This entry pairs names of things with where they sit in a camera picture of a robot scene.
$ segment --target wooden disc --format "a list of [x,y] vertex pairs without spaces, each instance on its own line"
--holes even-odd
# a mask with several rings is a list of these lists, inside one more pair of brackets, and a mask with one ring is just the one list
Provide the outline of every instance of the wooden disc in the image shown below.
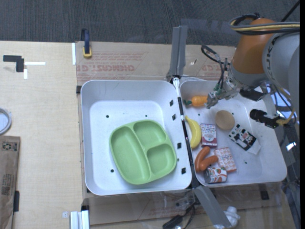
[[216,113],[215,122],[216,125],[223,130],[231,130],[235,125],[233,115],[226,110],[220,110]]

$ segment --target brown paper bag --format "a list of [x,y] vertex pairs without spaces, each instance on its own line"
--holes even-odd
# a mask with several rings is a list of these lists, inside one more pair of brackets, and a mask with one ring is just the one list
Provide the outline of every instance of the brown paper bag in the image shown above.
[[0,229],[11,229],[20,137],[0,136]]

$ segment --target green plate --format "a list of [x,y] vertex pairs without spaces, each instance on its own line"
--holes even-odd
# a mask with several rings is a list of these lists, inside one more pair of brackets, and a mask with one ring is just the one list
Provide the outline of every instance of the green plate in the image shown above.
[[135,185],[157,180],[171,173],[177,164],[166,131],[153,120],[116,128],[110,135],[110,149],[121,176]]

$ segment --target gray carpet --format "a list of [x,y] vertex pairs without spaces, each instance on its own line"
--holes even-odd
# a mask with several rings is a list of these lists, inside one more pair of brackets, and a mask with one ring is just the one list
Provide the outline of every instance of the gray carpet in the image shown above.
[[[228,27],[258,12],[280,21],[298,0],[0,0],[0,40],[171,44],[173,27],[188,25],[187,44],[237,45]],[[300,21],[300,7],[286,21]]]

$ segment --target red and white box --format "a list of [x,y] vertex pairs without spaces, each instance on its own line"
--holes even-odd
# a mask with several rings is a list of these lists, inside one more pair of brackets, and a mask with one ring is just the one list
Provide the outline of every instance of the red and white box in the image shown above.
[[218,148],[214,150],[214,154],[218,157],[218,165],[224,167],[227,172],[237,170],[229,147]]
[[212,124],[200,124],[202,146],[217,147],[216,126]]

